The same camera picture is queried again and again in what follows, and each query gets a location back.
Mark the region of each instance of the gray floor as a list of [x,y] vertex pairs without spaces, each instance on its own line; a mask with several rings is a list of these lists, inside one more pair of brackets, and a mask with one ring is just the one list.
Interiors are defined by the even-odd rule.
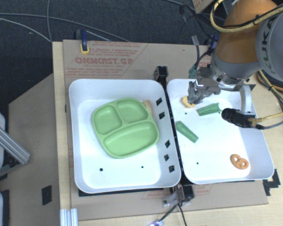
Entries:
[[[192,6],[192,0],[173,1]],[[0,0],[0,13],[13,14],[0,15],[0,18],[14,22],[0,20],[0,112],[5,117],[8,117],[10,102],[52,73],[52,50],[45,17],[47,2]],[[43,17],[16,16],[15,13]],[[50,19],[53,41],[73,39],[76,29],[94,33],[88,34],[89,40],[191,44],[192,35],[198,36],[200,44],[208,40],[195,19],[188,20],[187,29],[179,6],[164,0],[51,0],[50,16],[80,23]],[[205,17],[200,20],[208,34],[216,34]]]

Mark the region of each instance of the green plate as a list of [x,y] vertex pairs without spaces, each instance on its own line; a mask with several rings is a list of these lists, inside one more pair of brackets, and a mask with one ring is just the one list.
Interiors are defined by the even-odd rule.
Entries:
[[135,98],[123,98],[97,108],[92,114],[95,133],[112,157],[136,155],[159,138],[157,125],[146,106]]

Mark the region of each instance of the white tray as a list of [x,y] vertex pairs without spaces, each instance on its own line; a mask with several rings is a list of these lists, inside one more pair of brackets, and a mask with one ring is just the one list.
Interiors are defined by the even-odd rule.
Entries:
[[[125,97],[151,102],[158,142],[123,159],[109,156],[92,126],[99,106]],[[83,192],[103,193],[173,187],[181,178],[173,131],[162,86],[152,80],[78,79],[69,87],[76,185]]]
[[[174,121],[182,121],[199,137],[193,143],[177,132],[186,177],[195,184],[270,178],[274,165],[261,130],[230,124],[222,119],[221,113],[199,116],[196,111],[213,103],[219,103],[221,110],[240,109],[240,93],[221,91],[219,95],[205,98],[194,108],[187,108],[182,98],[188,95],[190,81],[176,79],[167,85]],[[247,159],[249,167],[235,168],[230,161],[231,154]]]

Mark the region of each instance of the brown pretzel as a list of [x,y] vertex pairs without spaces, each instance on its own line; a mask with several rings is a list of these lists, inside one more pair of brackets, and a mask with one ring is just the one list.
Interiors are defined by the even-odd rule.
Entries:
[[231,155],[231,163],[238,169],[247,169],[249,167],[249,162],[237,154]]

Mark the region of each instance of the wooden edge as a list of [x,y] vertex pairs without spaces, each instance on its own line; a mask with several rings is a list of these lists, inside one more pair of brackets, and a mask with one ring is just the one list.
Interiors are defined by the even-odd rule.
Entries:
[[71,209],[63,43],[52,43],[55,89],[60,209]]

